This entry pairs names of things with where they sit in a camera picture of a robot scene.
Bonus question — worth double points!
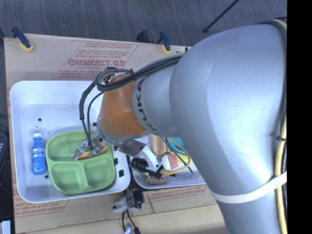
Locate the orange carrot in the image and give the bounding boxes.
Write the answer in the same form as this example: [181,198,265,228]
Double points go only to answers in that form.
[78,145,109,160]

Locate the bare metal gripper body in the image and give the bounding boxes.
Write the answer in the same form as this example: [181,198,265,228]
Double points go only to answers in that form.
[71,130,111,161]

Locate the white plastic tray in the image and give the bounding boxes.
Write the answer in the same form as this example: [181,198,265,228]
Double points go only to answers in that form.
[131,133,207,190]
[10,80,131,204]

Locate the brown biscuit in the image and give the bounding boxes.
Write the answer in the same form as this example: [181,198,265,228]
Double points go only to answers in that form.
[146,175,168,186]

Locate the brown cardboard board, red print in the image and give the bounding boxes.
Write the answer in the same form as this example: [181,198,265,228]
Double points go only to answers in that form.
[3,33,221,234]

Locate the blue bowl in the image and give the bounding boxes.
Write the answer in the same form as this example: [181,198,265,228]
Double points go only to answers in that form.
[166,137,187,155]

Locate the black tripod leg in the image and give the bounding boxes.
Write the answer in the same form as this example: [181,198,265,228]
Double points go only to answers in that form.
[203,0,256,33]

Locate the brown can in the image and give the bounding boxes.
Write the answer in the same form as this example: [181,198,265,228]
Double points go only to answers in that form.
[150,134,167,156]

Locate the green divided plate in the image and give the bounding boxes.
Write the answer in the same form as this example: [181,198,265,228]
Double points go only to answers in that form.
[45,130,117,195]

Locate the black block with wires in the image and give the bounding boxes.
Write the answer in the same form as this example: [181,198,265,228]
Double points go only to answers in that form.
[125,189,145,209]

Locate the black cylinder on white bracket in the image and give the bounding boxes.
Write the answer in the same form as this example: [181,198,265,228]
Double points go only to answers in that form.
[131,146,164,180]

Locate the blue bottle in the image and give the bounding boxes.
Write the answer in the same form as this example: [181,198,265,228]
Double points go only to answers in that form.
[31,133,48,176]

